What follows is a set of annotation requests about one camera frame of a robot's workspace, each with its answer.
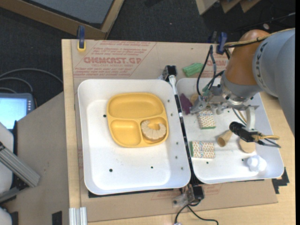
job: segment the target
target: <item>white tray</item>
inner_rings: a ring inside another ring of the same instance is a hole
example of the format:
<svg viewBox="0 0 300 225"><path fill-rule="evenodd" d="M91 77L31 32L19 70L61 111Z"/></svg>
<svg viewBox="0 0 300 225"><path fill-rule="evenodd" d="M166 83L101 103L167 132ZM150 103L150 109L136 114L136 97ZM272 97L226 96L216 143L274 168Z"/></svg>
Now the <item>white tray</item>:
<svg viewBox="0 0 300 225"><path fill-rule="evenodd" d="M127 92L150 92L165 106L169 136L162 144L124 148L110 134L108 100ZM97 195L182 188L191 172L172 87L162 80L90 79L78 87L84 181Z"/></svg>
<svg viewBox="0 0 300 225"><path fill-rule="evenodd" d="M190 98L193 94L197 93L196 81L196 78L180 79L176 84L178 95L180 96L184 93L187 98ZM209 81L210 79L208 78L200 79L199 88L202 89ZM215 84L219 83L219 81L220 79L216 79ZM260 95L256 94L253 100L246 103L246 105L248 104L259 105L255 110L255 128L263 134L273 134ZM271 179L278 178L282 175L284 165L278 148L257 144L256 151L250 154L245 153L239 148L238 136L235 134L232 135L226 146L220 147L217 143L217 137L229 129L229 124L232 121L240 121L232 109L226 109L221 115L216 115L214 110L213 112L216 128L203 130L200 129L195 114L186 115L183 112L188 141L196 140L214 143L216 154L214 159L192 158L195 175L201 182L214 184L243 180ZM264 172L252 172L247 165L247 159L256 154L267 162L267 168Z"/></svg>

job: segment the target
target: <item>yellow plate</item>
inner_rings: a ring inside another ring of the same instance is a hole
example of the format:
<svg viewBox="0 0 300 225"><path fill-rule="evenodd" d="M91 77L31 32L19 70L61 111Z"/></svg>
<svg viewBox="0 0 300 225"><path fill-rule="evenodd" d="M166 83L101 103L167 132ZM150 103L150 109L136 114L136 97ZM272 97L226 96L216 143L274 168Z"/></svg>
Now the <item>yellow plate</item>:
<svg viewBox="0 0 300 225"><path fill-rule="evenodd" d="M168 119L162 101L152 93L122 93L109 99L107 108L108 127L114 141L123 147L137 148L158 145L169 134ZM164 137L150 140L142 133L141 123L149 120L148 127L166 127Z"/></svg>

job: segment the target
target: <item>blue clamp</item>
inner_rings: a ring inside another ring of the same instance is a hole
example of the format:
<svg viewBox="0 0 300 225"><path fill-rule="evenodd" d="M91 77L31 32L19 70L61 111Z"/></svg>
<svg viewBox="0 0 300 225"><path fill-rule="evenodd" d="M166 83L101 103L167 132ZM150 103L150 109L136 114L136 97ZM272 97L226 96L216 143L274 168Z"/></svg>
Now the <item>blue clamp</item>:
<svg viewBox="0 0 300 225"><path fill-rule="evenodd" d="M80 25L77 29L77 50L80 52L84 52L86 49L86 43L84 40L84 26Z"/></svg>
<svg viewBox="0 0 300 225"><path fill-rule="evenodd" d="M227 40L227 33L221 32L219 36L219 45L217 45L217 53L218 54L223 54L224 53L224 44Z"/></svg>

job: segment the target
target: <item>screen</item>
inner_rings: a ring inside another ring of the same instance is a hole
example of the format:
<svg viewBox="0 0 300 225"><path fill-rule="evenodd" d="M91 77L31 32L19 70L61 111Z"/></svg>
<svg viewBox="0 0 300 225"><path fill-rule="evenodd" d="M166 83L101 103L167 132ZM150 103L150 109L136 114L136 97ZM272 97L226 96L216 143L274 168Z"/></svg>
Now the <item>screen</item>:
<svg viewBox="0 0 300 225"><path fill-rule="evenodd" d="M13 129L15 121L25 117L26 114L26 98L0 97L0 122L7 129Z"/></svg>

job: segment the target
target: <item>wooden table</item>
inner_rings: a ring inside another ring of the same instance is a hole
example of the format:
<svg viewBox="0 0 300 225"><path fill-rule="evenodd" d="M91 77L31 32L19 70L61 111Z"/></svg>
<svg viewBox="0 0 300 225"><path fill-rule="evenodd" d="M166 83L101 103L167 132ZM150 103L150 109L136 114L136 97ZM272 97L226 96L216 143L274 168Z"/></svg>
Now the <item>wooden table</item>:
<svg viewBox="0 0 300 225"><path fill-rule="evenodd" d="M67 135L67 165L68 165L68 188L70 208L80 208L80 181L77 155L77 138L75 125L75 98L73 85L71 40L62 40L64 97L66 113ZM268 115L273 133L280 136L282 148L280 153L290 183L286 187L280 187L277 195L278 203L237 207L218 210L201 211L197 214L203 218L216 219L219 224L295 224L295 139L291 133L278 100L262 93L265 110ZM151 217L136 217L110 221L92 222L90 225L172 225L176 214L166 214ZM199 221L191 212L183 212L179 216L182 224L213 224L208 221Z"/></svg>

